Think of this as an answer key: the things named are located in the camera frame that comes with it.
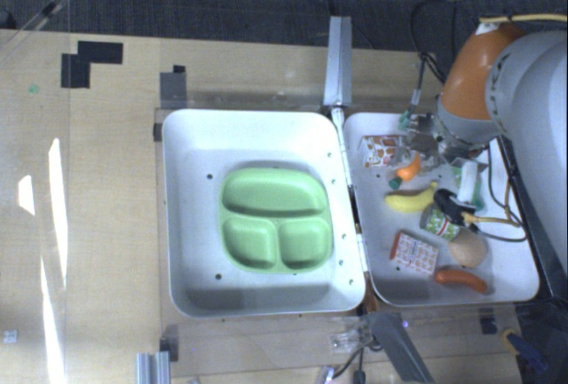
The green and white can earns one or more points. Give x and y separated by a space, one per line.
437 224

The white plastic tray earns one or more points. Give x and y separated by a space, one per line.
195 213
381 280

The orange carrot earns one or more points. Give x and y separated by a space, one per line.
409 170

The yellow banana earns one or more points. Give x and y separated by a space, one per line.
406 201

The orange and white packet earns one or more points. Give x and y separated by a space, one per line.
415 253

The orange sausage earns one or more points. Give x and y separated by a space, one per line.
459 278

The green divided plate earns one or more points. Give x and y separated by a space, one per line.
275 196

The brown round bread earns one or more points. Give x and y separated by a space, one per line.
468 250

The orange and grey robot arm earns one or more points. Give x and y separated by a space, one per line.
528 116

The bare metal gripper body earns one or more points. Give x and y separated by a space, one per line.
428 143

